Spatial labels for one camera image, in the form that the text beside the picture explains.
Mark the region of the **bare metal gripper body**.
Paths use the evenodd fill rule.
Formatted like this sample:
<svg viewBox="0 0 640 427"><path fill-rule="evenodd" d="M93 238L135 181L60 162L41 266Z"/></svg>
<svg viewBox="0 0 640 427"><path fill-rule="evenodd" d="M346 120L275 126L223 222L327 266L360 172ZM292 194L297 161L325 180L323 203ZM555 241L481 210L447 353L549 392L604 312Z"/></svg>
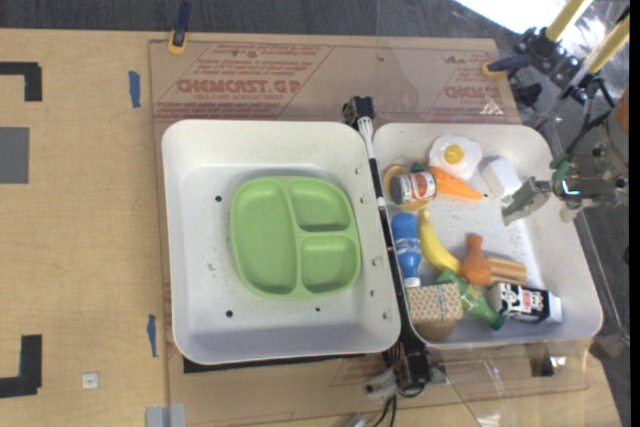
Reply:
<svg viewBox="0 0 640 427"><path fill-rule="evenodd" d="M550 168L552 190L563 203L561 215L629 203L628 162L614 150L592 150L573 156L562 152L552 160Z"/></svg>

